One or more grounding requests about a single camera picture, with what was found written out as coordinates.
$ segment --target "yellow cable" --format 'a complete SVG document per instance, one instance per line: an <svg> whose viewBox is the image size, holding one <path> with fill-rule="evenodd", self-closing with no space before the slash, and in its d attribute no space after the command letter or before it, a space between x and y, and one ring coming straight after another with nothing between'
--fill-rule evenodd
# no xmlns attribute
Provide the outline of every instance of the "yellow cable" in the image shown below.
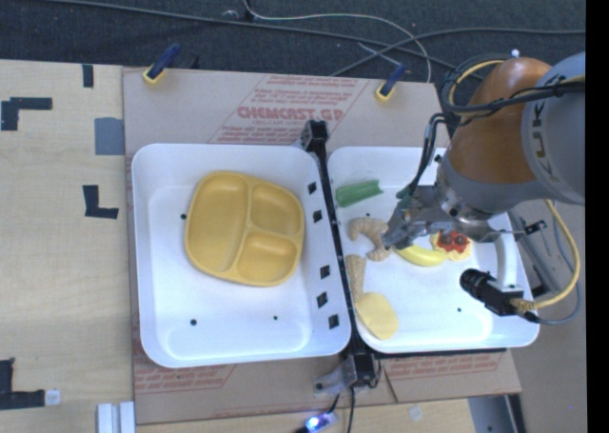
<svg viewBox="0 0 609 433"><path fill-rule="evenodd" d="M554 208L554 205L552 204L552 202L550 200L545 200L545 203L547 204L548 208L550 209L550 212L556 219L556 222L559 224L560 230L562 230L562 233L566 237L566 239L569 243L569 246L571 247L571 252L573 253L573 259L574 259L573 276L571 277L571 281L566 286L566 288L563 289L561 292L559 292L557 295L553 296L552 298L548 298L546 300L539 300L539 301L528 301L528 300L524 300L522 298L516 298L516 299L510 300L510 304L516 308L516 310L518 311L519 314L524 314L525 312L532 311L533 309L540 309L542 307L554 305L558 301L561 301L573 290L573 288L578 283L578 278L580 277L580 268L581 268L580 252L578 251L578 246L575 243L575 239L573 238L573 235L571 235L571 232L569 232L569 229L567 228L566 224L560 217L557 210Z"/></svg>
<svg viewBox="0 0 609 433"><path fill-rule="evenodd" d="M577 76L573 76L573 77L568 78L568 79L563 79L562 81L559 81L559 84L560 83L574 83L574 82L585 83L586 82L586 73L579 74Z"/></svg>
<svg viewBox="0 0 609 433"><path fill-rule="evenodd" d="M455 91L457 90L457 86L467 76L469 76L470 74L476 72L479 69L486 68L487 66L493 66L494 64L501 64L503 62L505 62L504 59L494 59L492 61L484 61L484 62L479 63L479 64L477 64L475 66L472 66L471 68L469 68L466 71L464 71L463 74L455 81L455 84L450 88L450 91L448 91L448 101L450 102L450 104L451 105L455 104ZM457 115L476 116L476 115L484 115L485 113L490 113L490 110L488 110L488 111L466 112L466 113L461 113L459 111L455 111L455 113Z"/></svg>

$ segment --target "metal bracket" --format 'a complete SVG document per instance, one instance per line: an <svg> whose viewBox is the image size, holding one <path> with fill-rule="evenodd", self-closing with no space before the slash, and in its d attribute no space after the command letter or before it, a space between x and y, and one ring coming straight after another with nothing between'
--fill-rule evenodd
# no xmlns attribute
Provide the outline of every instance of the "metal bracket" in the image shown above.
<svg viewBox="0 0 609 433"><path fill-rule="evenodd" d="M341 394L358 380L353 355L348 355L338 367L315 381L315 396Z"/></svg>
<svg viewBox="0 0 609 433"><path fill-rule="evenodd" d="M535 222L534 224L525 226L524 233L526 233L527 235L530 235L531 233L535 233L536 231L542 231L547 227L548 227L548 225L543 220L539 220L538 222Z"/></svg>

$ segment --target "black cable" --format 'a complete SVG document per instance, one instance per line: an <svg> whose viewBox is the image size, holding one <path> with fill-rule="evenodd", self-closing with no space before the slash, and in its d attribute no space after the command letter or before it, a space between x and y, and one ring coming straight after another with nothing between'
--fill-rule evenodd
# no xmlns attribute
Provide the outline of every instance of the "black cable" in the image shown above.
<svg viewBox="0 0 609 433"><path fill-rule="evenodd" d="M332 405L330 406L330 408L327 410L327 413L330 414L332 411L334 411L334 409L336 409L336 404L338 404L339 402L339 398L341 397L340 394L336 395L336 398L334 398L334 403L332 403Z"/></svg>
<svg viewBox="0 0 609 433"><path fill-rule="evenodd" d="M353 413L355 412L355 389L353 386L351 388L351 410L349 411L349 423L346 427L346 433L350 433L351 426L353 425Z"/></svg>
<svg viewBox="0 0 609 433"><path fill-rule="evenodd" d="M458 115L466 113L475 113L478 118L480 116L488 116L499 111L502 108L517 105L520 103L528 103L533 101L550 98L553 96L562 96L571 92L585 91L585 83L581 81L558 81L552 85L544 87L533 87L521 89L513 93L509 98L499 98L489 103L478 105L461 106L453 103L451 97L454 97L454 90L457 86L468 77L468 71L481 69L493 64L500 64L510 59L511 56L504 53L487 53L474 56L453 70L446 73L442 86L440 88L440 103L442 108L449 112Z"/></svg>
<svg viewBox="0 0 609 433"><path fill-rule="evenodd" d="M499 111L498 109L493 109L493 110L488 111L487 113L481 113L481 114L478 114L478 115L472 115L472 116L468 117L464 122L460 122L459 123L459 127L465 127L466 125L471 124L474 120L478 120L479 118L490 117L491 115L494 115L498 111Z"/></svg>
<svg viewBox="0 0 609 433"><path fill-rule="evenodd" d="M381 381L381 376L383 375L383 364L381 364L381 361L377 361L378 362L378 366L377 366L377 373L374 376L374 379L368 382L368 387L370 389L376 389L377 386L379 385L379 382Z"/></svg>
<svg viewBox="0 0 609 433"><path fill-rule="evenodd" d="M421 159L419 161L419 167L415 176L412 178L410 183L408 183L402 190L400 190L396 196L401 200L399 206L402 209L405 209L410 202L410 198L415 193L417 186L419 185L419 181L423 173L425 172L427 166L431 161L431 158L435 151L436 146L436 134L438 131L439 124L447 124L447 119L443 113L434 113L427 123L427 128L425 129L425 136L422 144L422 153Z"/></svg>
<svg viewBox="0 0 609 433"><path fill-rule="evenodd" d="M552 227L554 230L554 239L556 240L556 244L559 248L559 253L560 256L562 257L562 259L564 260L564 262L566 263L567 267L569 267L569 270L571 271L571 273L573 273L573 263L569 260L569 258L567 257L566 252L564 251L564 248L562 246L562 243L560 242L560 234L559 234L559 227L556 224L556 219L552 220ZM528 311L526 313L524 313L523 318L525 320L528 320L529 322L533 322L539 325L563 325L565 323L568 323L570 321L572 321L580 312L581 309L581 290L580 290L580 283L577 283L575 286L575 290L576 290L576 303L575 303L575 307L573 308L573 310L566 316L562 317L562 318L557 318L557 319L544 319L541 318L540 316L536 315L535 313Z"/></svg>
<svg viewBox="0 0 609 433"><path fill-rule="evenodd" d="M190 15L190 14L185 14L185 13L173 13L173 12L168 12L168 11L163 11L163 10L151 10L151 9L142 9L142 8L138 8L138 7L127 7L127 6L116 5L116 4L92 2L92 1L88 1L88 0L28 0L28 1L42 2L42 3L54 3L54 4L61 4L61 5L72 5L72 6L78 6L78 7L87 7L87 8L104 9L104 10L118 10L118 11L124 11L124 12L128 12L128 13L140 13L143 15L152 15L152 16L158 16L158 17L164 17L164 18L170 18L170 19L176 19L176 20L189 20L189 21L194 21L194 22L203 22L203 23L209 23L209 24L213 24L213 25L220 25L220 26L226 26L226 27L276 30L276 31L282 31L282 32L299 33L299 34L303 34L303 35L324 36L324 37L330 37L330 38L334 38L334 39L343 39L343 40L349 40L349 41L354 41L354 42L364 42L367 44L372 44L375 46L382 47L382 49L377 51L376 53L366 56L365 58L361 59L360 61L357 61L356 63L353 63L345 68L335 71L334 73L330 74L330 76L338 76L340 74L344 74L344 73L348 72L349 70L352 70L352 69L356 68L357 66L360 66L372 59L375 59L376 57L378 57L382 54L385 54L391 50L399 50L401 52L404 52L404 53L407 53L410 55L421 57L423 59L428 59L429 61L439 64L441 66L444 66L445 68L449 68L449 69L454 68L453 65L450 65L441 59L435 58L433 56L423 56L420 52L410 50L410 49L404 49L403 46L405 46L406 44L409 44L411 42L414 42L414 39L411 39L411 38L403 39L402 41L400 41L396 44L387 45L386 43L383 43L380 41L357 37L357 36L349 35L349 34L342 34L342 33L338 33L338 32L329 32L329 31L324 31L324 30L308 30L308 29L292 28L292 27L285 27L285 26L261 24L261 23L255 23L255 22L240 22L240 21L233 21L233 20L214 19L214 18L202 17L202 16L198 16L198 15ZM420 34L420 35L417 35L417 39L422 40L422 39L429 39L432 37L454 35L454 34L458 34L458 33L475 33L475 32L515 33L515 34L529 34L529 35L585 35L586 31L585 30L510 29L510 28L496 28L496 27L464 27L464 28L459 28L459 29L437 30L437 31L432 31L432 32L428 32L425 34Z"/></svg>

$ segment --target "yellow plate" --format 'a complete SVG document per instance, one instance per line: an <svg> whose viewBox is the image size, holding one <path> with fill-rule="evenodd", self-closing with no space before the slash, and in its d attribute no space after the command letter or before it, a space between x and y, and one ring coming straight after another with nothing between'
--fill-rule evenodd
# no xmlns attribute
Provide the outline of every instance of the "yellow plate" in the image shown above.
<svg viewBox="0 0 609 433"><path fill-rule="evenodd" d="M278 285L298 266L301 202L284 187L239 172L203 178L190 202L185 247L199 270L244 285Z"/></svg>

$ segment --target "black clip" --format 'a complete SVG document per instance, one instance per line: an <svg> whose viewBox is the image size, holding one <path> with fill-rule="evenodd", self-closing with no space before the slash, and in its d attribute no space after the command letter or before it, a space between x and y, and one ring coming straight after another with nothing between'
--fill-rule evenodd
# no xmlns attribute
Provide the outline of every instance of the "black clip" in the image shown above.
<svg viewBox="0 0 609 433"><path fill-rule="evenodd" d="M379 101L387 101L393 94L393 88L396 86L398 81L406 73L408 67L404 64L400 64L389 76L389 78L379 85L377 90L374 92L375 96Z"/></svg>
<svg viewBox="0 0 609 433"><path fill-rule="evenodd" d="M307 152L314 152L315 143L324 144L330 138L327 123L323 120L307 120L301 132L301 146Z"/></svg>
<svg viewBox="0 0 609 433"><path fill-rule="evenodd" d="M175 58L182 51L182 46L177 43L171 44L156 62L142 73L144 81L149 85L155 85L165 76L165 69L169 68Z"/></svg>
<svg viewBox="0 0 609 433"><path fill-rule="evenodd" d="M524 226L524 233L526 233L527 235L530 235L531 233L535 233L536 231L541 231L547 227L548 227L548 225L543 220L539 220L538 222L536 222L534 224Z"/></svg>

